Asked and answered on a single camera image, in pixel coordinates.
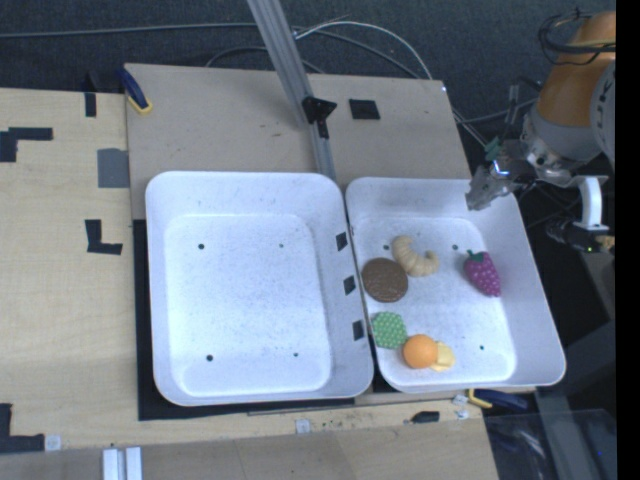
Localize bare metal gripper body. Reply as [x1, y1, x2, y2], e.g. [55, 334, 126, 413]
[491, 133, 575, 188]

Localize purple grapes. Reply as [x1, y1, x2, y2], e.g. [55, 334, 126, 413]
[462, 249, 503, 298]

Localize cream croissant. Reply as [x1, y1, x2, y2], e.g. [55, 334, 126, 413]
[390, 234, 441, 278]

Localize white plastic tray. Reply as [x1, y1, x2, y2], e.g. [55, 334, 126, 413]
[144, 169, 376, 408]
[344, 176, 568, 395]

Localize brown round biscuit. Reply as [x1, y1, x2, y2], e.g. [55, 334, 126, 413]
[361, 257, 410, 304]

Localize green dotted hexagon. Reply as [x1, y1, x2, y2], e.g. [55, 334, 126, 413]
[370, 310, 409, 350]

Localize yellow cheese piece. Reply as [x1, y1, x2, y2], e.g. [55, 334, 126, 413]
[429, 340, 457, 374]

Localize orange fruit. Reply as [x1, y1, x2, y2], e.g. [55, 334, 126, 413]
[401, 333, 440, 370]

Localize pale wood board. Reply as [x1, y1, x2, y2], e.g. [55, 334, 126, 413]
[123, 62, 537, 411]

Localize black cylinder on white bracket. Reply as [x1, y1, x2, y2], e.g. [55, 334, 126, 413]
[544, 175, 614, 255]

